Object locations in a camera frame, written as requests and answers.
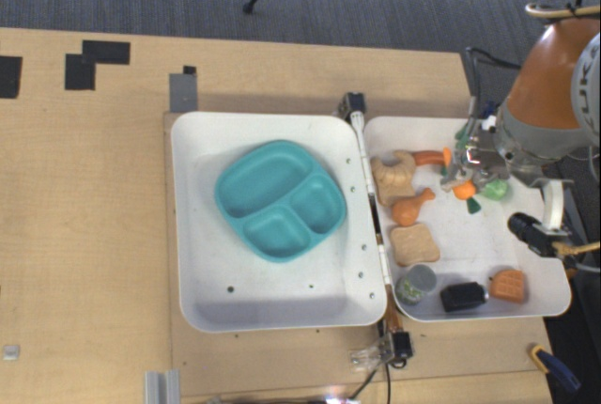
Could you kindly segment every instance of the wooden tabletop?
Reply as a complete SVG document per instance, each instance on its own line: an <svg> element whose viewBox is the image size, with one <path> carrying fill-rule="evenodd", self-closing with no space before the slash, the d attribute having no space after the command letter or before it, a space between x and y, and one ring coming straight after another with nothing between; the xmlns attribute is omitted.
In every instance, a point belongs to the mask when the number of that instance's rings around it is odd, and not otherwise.
<svg viewBox="0 0 601 404"><path fill-rule="evenodd" d="M128 41L131 61L67 91L65 54L84 39ZM21 346L0 362L1 402L142 402L145 372L174 367L183 402L337 395L364 379L347 356L372 328L172 332L169 74L197 68L201 110L324 115L361 91L368 117L464 117L458 55L21 29L0 29L0 55L23 58L19 97L0 99L0 346ZM549 347L541 319L404 322L416 354L393 372L393 402L551 402L527 354ZM202 368L178 361L182 342L202 347ZM363 402L385 401L382 380Z"/></svg>

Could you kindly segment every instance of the white tray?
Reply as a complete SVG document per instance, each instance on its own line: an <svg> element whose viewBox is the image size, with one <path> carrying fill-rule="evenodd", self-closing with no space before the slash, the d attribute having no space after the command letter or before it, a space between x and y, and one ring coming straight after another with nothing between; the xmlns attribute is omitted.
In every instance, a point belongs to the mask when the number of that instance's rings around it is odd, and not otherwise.
<svg viewBox="0 0 601 404"><path fill-rule="evenodd" d="M450 118L378 117L365 129L365 144L371 156L384 162L394 150L442 150L455 145L454 135L465 120ZM555 316L570 304L571 292L562 263L541 258L528 249L507 228L507 219L517 211L538 218L543 201L538 190L510 179L510 191L501 202L476 196L482 210L469 215L466 203L440 189L439 167L418 167L413 187L420 192L430 187L436 194L426 202L418 222L427 224L440 249L440 260L428 264L438 277L435 291L414 306L397 304L409 317L421 321L494 319L525 316ZM390 231L396 226L390 209L378 204L384 241L388 247L393 280L410 269L398 267L393 258ZM526 300L522 304L490 298L472 310L445 313L439 292L452 284L476 281L488 287L489 277L503 269L519 269L526 275Z"/></svg>
<svg viewBox="0 0 601 404"><path fill-rule="evenodd" d="M212 114L172 129L179 295L201 331L363 326L379 320L386 292L354 131L334 117ZM307 149L347 202L340 228L308 253L274 263L252 252L220 214L217 178L272 140Z"/></svg>

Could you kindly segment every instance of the black tape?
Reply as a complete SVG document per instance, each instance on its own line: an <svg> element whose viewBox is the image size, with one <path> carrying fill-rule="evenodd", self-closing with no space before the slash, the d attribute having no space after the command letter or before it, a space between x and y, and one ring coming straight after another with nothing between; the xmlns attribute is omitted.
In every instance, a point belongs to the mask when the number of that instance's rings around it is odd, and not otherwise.
<svg viewBox="0 0 601 404"><path fill-rule="evenodd" d="M85 39L82 45L83 62L86 64L130 64L130 44L127 41L96 41Z"/></svg>
<svg viewBox="0 0 601 404"><path fill-rule="evenodd" d="M16 99L21 88L20 56L0 56L0 99Z"/></svg>
<svg viewBox="0 0 601 404"><path fill-rule="evenodd" d="M65 90L95 90L96 66L80 54L65 55Z"/></svg>

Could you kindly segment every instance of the toy bread slice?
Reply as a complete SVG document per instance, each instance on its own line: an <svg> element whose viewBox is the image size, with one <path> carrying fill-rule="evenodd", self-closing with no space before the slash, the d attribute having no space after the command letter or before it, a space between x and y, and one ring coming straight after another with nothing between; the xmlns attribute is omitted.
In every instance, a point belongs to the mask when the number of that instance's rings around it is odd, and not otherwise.
<svg viewBox="0 0 601 404"><path fill-rule="evenodd" d="M440 250L425 224L394 228L391 232L391 243L394 260L401 267L418 262L436 262L440 259Z"/></svg>
<svg viewBox="0 0 601 404"><path fill-rule="evenodd" d="M524 302L524 273L522 271L500 271L490 283L490 295L512 303Z"/></svg>

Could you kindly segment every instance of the teal divided plate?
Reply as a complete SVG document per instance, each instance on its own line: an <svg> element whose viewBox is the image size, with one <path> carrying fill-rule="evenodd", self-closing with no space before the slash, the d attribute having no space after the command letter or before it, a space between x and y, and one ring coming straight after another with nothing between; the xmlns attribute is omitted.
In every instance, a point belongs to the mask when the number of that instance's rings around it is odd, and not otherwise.
<svg viewBox="0 0 601 404"><path fill-rule="evenodd" d="M272 262L308 252L347 214L328 172L304 148L284 140L259 147L225 169L215 200L242 240Z"/></svg>

